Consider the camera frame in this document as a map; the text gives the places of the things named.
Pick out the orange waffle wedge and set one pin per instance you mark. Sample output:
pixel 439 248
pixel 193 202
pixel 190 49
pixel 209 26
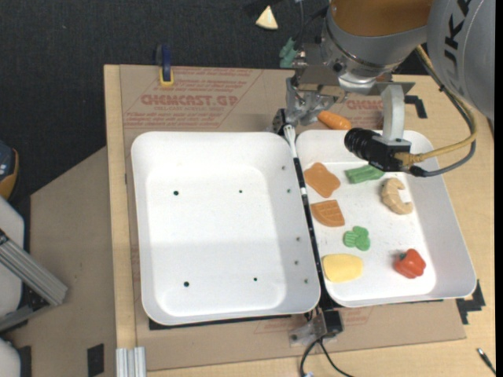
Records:
pixel 328 213

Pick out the white plastic tray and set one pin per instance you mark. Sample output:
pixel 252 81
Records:
pixel 220 226
pixel 385 234

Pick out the beige croissant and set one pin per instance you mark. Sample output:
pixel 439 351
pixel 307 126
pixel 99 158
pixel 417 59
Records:
pixel 395 198

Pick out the thin black and white rod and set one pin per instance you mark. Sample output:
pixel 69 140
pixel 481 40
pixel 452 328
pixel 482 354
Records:
pixel 302 189

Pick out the red bell pepper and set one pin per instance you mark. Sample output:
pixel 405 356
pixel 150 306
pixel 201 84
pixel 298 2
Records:
pixel 410 264

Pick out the brown cardboard board red print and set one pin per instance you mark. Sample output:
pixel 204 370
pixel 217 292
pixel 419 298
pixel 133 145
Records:
pixel 196 100

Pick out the cream cheese wedge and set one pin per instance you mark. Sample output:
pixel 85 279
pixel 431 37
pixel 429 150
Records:
pixel 268 19

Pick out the yellow potato chip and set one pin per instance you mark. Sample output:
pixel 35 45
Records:
pixel 342 268

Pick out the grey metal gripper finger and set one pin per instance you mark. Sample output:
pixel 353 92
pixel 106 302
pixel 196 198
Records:
pixel 318 103
pixel 294 104

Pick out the green broccoli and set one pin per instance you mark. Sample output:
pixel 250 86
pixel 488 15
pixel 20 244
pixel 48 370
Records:
pixel 357 239

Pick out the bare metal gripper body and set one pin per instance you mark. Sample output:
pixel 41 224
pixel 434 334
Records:
pixel 316 73

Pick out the orange carrot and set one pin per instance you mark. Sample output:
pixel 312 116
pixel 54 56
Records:
pixel 334 120

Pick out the green bean bundle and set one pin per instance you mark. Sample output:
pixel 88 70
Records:
pixel 363 174

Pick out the orange bread slice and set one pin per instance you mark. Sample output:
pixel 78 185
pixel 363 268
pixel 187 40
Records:
pixel 322 181

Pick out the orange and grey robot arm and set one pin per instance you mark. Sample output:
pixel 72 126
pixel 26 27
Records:
pixel 377 10

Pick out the black cylinder on white bracket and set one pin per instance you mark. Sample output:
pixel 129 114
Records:
pixel 377 151

